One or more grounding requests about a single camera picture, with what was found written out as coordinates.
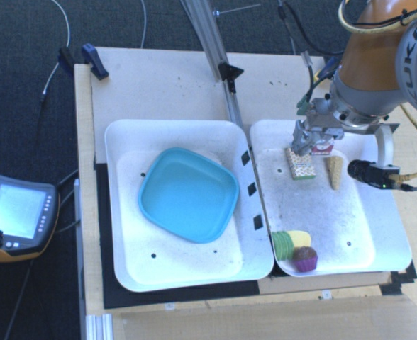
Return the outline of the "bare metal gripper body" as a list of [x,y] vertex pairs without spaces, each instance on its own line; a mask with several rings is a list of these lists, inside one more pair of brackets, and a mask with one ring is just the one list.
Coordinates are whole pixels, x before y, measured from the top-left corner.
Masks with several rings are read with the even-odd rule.
[[367,134],[387,114],[387,105],[375,97],[331,96],[315,98],[306,112],[305,128],[318,137],[324,128],[342,128],[345,132]]

